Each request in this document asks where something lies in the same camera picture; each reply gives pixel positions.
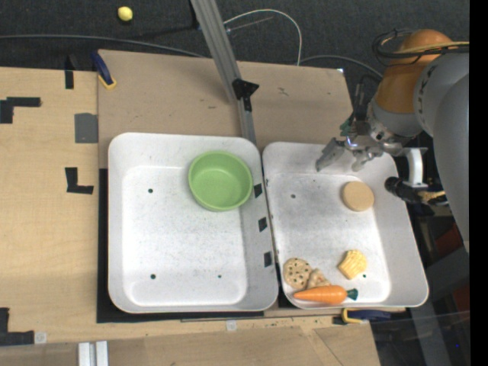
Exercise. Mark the tan round biscuit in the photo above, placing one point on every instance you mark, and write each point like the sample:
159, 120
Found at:
357, 196

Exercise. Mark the white plastic tray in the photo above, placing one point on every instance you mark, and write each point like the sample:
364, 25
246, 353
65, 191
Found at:
171, 235
324, 227

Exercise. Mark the small yellow ball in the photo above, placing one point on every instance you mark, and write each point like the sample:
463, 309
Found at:
125, 14

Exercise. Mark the chocolate chip cookie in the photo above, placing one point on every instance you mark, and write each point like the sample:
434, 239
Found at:
296, 273

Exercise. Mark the orange carrot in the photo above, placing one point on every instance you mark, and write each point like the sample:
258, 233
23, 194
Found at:
324, 294

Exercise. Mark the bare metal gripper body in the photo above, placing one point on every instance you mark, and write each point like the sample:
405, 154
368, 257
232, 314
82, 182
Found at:
371, 140

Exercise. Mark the beige lumpy toy food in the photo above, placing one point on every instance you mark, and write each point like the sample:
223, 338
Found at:
318, 279

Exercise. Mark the brown cardboard board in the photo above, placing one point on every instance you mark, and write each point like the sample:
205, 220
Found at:
171, 97

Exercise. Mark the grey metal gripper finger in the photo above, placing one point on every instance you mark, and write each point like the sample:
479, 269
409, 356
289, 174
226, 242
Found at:
328, 155
362, 161

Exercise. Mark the yellow ridged toy food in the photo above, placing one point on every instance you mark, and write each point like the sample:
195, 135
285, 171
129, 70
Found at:
352, 264

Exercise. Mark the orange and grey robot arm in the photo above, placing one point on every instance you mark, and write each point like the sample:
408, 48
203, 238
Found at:
438, 101

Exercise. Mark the black cylinder on white bracket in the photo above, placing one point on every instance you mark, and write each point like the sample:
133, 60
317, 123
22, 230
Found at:
415, 166

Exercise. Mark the green bowl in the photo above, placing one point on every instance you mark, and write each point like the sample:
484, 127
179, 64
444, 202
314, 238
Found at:
220, 181

